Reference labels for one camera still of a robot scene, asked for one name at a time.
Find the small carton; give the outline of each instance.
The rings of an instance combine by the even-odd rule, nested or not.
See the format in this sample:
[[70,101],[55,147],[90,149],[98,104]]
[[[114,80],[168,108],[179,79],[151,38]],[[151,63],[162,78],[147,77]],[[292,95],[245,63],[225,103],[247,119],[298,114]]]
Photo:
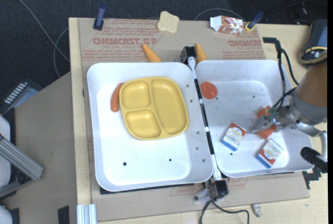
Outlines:
[[241,19],[225,16],[210,18],[210,27],[217,32],[232,35],[239,35],[244,30]]
[[270,168],[279,155],[282,153],[283,148],[278,145],[274,140],[269,139],[256,158],[267,168]]
[[221,143],[229,147],[231,150],[236,151],[240,145],[241,140],[244,138],[246,129],[235,122],[231,122]]

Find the divided yellow plate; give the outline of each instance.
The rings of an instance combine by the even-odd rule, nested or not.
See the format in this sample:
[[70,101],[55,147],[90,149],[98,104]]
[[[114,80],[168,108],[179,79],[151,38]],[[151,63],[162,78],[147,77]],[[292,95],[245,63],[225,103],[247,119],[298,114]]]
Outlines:
[[141,140],[169,138],[184,132],[189,123],[178,84],[167,77],[146,77],[126,82],[119,103],[129,133]]

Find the orange carrot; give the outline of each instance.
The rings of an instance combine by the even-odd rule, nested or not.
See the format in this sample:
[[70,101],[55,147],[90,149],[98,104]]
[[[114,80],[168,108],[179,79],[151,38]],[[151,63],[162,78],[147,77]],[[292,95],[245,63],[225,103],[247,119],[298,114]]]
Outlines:
[[111,97],[111,111],[112,112],[118,112],[119,110],[119,92],[120,88],[124,85],[124,83],[119,83],[115,90],[113,91],[112,97]]
[[142,44],[142,47],[146,53],[146,56],[149,60],[149,62],[162,62],[161,58],[152,50],[150,49],[146,44]]
[[200,44],[198,43],[196,44],[196,51],[197,51],[197,63],[208,59],[203,49],[201,48]]

